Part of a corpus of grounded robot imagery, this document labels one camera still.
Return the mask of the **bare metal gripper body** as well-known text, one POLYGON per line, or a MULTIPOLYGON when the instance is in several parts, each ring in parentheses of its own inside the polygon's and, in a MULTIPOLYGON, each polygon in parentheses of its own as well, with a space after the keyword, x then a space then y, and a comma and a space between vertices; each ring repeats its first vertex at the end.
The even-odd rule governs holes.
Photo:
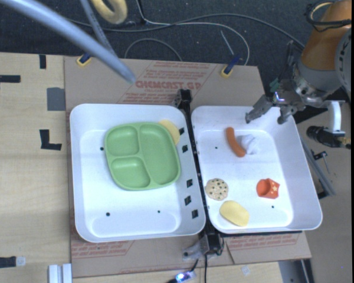
POLYGON ((276 78, 270 83, 272 102, 277 106, 291 106, 302 111, 305 106, 320 107, 325 100, 325 92, 309 84, 303 77, 276 78))

